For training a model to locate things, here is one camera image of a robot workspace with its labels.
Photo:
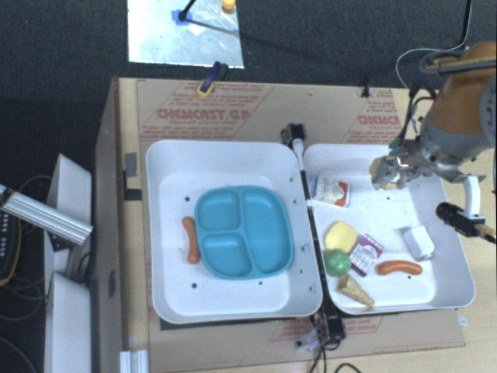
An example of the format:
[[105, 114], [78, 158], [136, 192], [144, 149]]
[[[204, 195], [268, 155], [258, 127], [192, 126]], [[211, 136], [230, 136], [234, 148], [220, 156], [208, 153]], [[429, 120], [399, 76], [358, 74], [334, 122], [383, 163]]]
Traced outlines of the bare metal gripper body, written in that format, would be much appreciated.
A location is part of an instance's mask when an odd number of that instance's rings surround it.
[[464, 182], [467, 178], [467, 174], [459, 170], [464, 160], [447, 154], [431, 140], [416, 138], [404, 141], [398, 150], [398, 161], [399, 168], [416, 168], [417, 178], [437, 175], [448, 182]]

